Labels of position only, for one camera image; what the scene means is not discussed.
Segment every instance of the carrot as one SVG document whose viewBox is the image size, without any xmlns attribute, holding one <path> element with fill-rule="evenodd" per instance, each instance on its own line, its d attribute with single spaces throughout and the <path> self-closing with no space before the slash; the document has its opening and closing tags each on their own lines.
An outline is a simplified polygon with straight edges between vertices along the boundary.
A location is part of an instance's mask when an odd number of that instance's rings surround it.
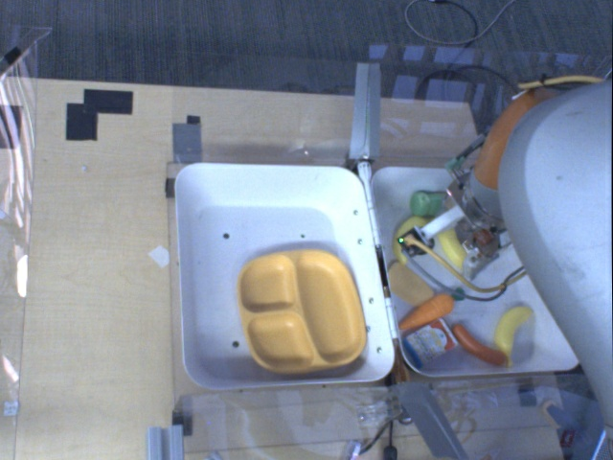
<svg viewBox="0 0 613 460">
<path fill-rule="evenodd" d="M 507 364 L 507 355 L 497 349 L 491 349 L 484 344 L 481 344 L 475 339 L 472 334 L 462 324 L 456 324 L 451 328 L 451 332 L 456 336 L 460 345 L 472 355 L 478 357 L 482 361 L 496 366 L 505 366 Z"/>
<path fill-rule="evenodd" d="M 454 299 L 446 293 L 439 293 L 405 315 L 398 327 L 401 331 L 411 331 L 444 317 L 453 310 Z"/>
</svg>

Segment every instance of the wooden table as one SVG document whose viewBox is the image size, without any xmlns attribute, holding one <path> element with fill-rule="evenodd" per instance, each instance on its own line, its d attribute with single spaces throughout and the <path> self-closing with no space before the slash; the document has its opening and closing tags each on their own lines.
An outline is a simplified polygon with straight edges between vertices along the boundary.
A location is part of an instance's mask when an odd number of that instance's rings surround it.
<svg viewBox="0 0 613 460">
<path fill-rule="evenodd" d="M 85 88 L 132 91 L 132 114 L 100 114 L 98 141 L 67 141 L 66 105 L 82 103 Z M 38 81 L 19 460 L 145 458 L 147 428 L 170 425 L 170 272 L 149 252 L 169 246 L 171 128 L 187 115 L 200 116 L 207 154 L 304 163 L 309 151 L 342 153 L 349 144 L 352 98 Z M 382 118 L 384 152 L 414 163 L 448 158 L 474 135 L 465 106 L 386 100 Z M 495 437 L 531 458 L 555 458 L 552 431 L 518 428 Z M 479 434 L 471 441 L 485 441 Z M 399 441 L 400 458 L 428 458 L 415 431 Z M 269 453 L 328 458 L 328 449 L 338 458 L 339 445 Z M 223 458 L 261 457 L 243 450 Z"/>
</svg>

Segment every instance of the gray cable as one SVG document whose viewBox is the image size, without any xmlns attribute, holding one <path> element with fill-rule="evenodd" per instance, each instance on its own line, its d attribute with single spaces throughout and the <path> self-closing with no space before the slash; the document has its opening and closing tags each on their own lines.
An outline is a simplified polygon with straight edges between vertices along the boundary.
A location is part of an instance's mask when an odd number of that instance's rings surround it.
<svg viewBox="0 0 613 460">
<path fill-rule="evenodd" d="M 477 35 L 475 35 L 474 37 L 471 37 L 469 39 L 463 39 L 460 41 L 444 41 L 441 39 L 435 39 L 433 37 L 429 37 L 425 34 L 420 33 L 417 29 L 415 29 L 415 27 L 413 27 L 413 25 L 411 24 L 411 21 L 409 19 L 409 9 L 411 9 L 411 7 L 413 7 L 415 4 L 417 4 L 418 2 L 432 2 L 432 3 L 439 3 L 439 2 L 447 2 L 447 0 L 413 0 L 411 3 L 409 3 L 409 5 L 407 5 L 404 8 L 404 22 L 406 22 L 406 25 L 409 27 L 409 29 L 411 31 L 413 31 L 416 35 L 418 35 L 419 37 L 421 37 L 422 39 L 425 39 L 426 41 L 429 42 L 433 42 L 435 44 L 444 44 L 447 46 L 459 46 L 462 44 L 470 44 L 474 41 L 476 41 L 477 39 L 480 39 L 481 37 L 483 37 L 485 34 L 488 33 L 488 31 L 491 29 L 491 27 L 498 21 L 498 19 L 502 16 L 502 14 L 504 12 L 507 11 L 507 9 L 513 5 L 514 3 L 518 2 L 519 0 L 510 0 L 509 2 L 507 2 L 505 4 L 505 6 L 496 14 L 496 16 L 493 18 L 493 20 Z"/>
</svg>

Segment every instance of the cable connector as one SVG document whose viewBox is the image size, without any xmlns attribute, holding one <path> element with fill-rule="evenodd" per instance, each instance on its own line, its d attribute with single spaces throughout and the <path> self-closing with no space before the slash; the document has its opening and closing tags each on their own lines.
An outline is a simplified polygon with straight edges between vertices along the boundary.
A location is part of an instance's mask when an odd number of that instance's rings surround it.
<svg viewBox="0 0 613 460">
<path fill-rule="evenodd" d="M 428 0 L 428 2 L 432 2 L 433 4 L 446 4 L 449 0 Z"/>
</svg>

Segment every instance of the toy banana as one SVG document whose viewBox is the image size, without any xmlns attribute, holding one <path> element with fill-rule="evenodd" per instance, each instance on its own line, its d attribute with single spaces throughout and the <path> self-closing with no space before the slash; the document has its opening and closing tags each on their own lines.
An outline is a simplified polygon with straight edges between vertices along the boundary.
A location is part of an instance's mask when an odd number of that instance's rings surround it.
<svg viewBox="0 0 613 460">
<path fill-rule="evenodd" d="M 515 331 L 528 320 L 533 311 L 530 307 L 514 307 L 507 310 L 496 326 L 494 343 L 500 351 L 507 355 L 507 366 L 511 366 L 511 351 L 515 340 Z"/>
</svg>

